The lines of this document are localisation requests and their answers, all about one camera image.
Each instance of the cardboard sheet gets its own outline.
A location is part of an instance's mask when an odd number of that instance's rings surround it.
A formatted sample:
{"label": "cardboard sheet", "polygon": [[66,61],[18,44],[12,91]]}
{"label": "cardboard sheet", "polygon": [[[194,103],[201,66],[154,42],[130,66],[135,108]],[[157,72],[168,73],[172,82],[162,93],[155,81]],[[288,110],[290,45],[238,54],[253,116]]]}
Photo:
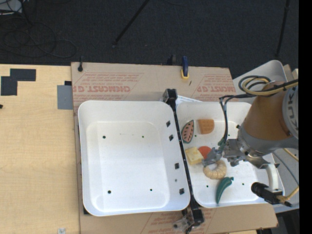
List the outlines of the cardboard sheet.
{"label": "cardboard sheet", "polygon": [[[127,214],[96,217],[85,214],[82,202],[81,156],[78,133],[78,108],[87,100],[161,100],[168,88],[179,96],[201,101],[219,101],[234,95],[235,88],[228,68],[189,67],[188,80],[181,78],[180,66],[86,63],[78,71],[73,62],[72,85],[76,135],[78,197],[81,234],[179,234],[173,222],[181,212]],[[193,234],[216,234],[276,227],[272,205],[267,203],[202,209],[205,222]]]}

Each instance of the dark carpet floor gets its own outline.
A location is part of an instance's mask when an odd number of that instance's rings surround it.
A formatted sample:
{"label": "dark carpet floor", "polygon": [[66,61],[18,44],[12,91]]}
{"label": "dark carpet floor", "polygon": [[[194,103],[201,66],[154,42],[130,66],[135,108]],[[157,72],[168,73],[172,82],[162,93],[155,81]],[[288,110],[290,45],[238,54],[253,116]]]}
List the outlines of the dark carpet floor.
{"label": "dark carpet floor", "polygon": [[72,61],[229,67],[232,77],[277,59],[298,68],[299,0],[26,0],[0,15],[0,63]]}

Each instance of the metal bracket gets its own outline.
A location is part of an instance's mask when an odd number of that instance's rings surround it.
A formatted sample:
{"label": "metal bracket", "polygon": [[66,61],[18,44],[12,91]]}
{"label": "metal bracket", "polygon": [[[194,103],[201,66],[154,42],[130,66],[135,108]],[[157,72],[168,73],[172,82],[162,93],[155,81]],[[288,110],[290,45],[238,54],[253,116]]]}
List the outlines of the metal bracket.
{"label": "metal bracket", "polygon": [[246,159],[246,155],[241,152],[236,139],[228,139],[223,151],[223,157],[228,160],[231,166],[236,166],[241,160]]}
{"label": "metal bracket", "polygon": [[188,180],[189,191],[190,191],[190,195],[191,195],[191,200],[190,200],[191,212],[189,213],[190,214],[189,216],[192,216],[192,221],[183,220],[183,221],[181,221],[181,225],[184,225],[183,223],[185,221],[186,221],[186,223],[187,222],[192,223],[191,226],[189,227],[189,229],[187,230],[189,232],[191,230],[192,226],[198,226],[201,223],[203,223],[205,220],[204,220],[204,215],[203,215],[201,209],[199,209],[198,203],[196,202],[196,200],[194,198],[194,194],[193,194],[191,176],[190,176],[189,168],[188,168],[187,161],[186,161],[183,142],[182,142],[182,138],[181,138],[180,126],[179,126],[178,118],[176,115],[176,99],[177,99],[177,97],[178,96],[177,96],[176,89],[166,89],[166,91],[163,94],[163,102],[167,103],[172,108],[172,110],[174,112],[177,136],[178,136],[179,143],[180,143],[181,154],[182,154],[183,163],[184,163],[184,167],[185,167],[185,174],[186,174],[186,178]]}
{"label": "metal bracket", "polygon": [[246,155],[246,160],[259,169],[266,169],[269,162],[267,162],[263,157],[254,157],[250,155]]}
{"label": "metal bracket", "polygon": [[194,219],[192,212],[188,212],[183,216],[183,218],[174,222],[174,229],[186,232],[194,224]]}
{"label": "metal bracket", "polygon": [[206,159],[202,160],[202,164],[203,164],[204,167],[206,167],[206,166],[208,166],[210,164],[213,164],[213,163],[217,162],[221,158],[222,158],[221,151],[219,151],[218,149],[213,147],[211,149],[211,151],[208,153]]}

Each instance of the wooden surface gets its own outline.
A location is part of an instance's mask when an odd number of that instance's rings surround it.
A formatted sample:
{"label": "wooden surface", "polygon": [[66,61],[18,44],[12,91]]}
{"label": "wooden surface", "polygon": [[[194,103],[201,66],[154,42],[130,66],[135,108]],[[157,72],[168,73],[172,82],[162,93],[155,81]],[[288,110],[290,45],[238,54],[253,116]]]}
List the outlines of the wooden surface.
{"label": "wooden surface", "polygon": [[73,111],[57,104],[71,68],[1,64],[0,76],[10,68],[35,68],[37,78],[0,96],[0,233],[78,234]]}

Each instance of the watermelon slice toy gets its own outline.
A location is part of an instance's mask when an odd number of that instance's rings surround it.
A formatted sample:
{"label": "watermelon slice toy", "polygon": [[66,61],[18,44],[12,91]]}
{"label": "watermelon slice toy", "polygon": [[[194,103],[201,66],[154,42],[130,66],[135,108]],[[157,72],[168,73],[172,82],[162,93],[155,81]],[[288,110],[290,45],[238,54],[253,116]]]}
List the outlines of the watermelon slice toy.
{"label": "watermelon slice toy", "polygon": [[182,129],[181,136],[184,143],[190,143],[194,134],[194,120],[185,124]]}

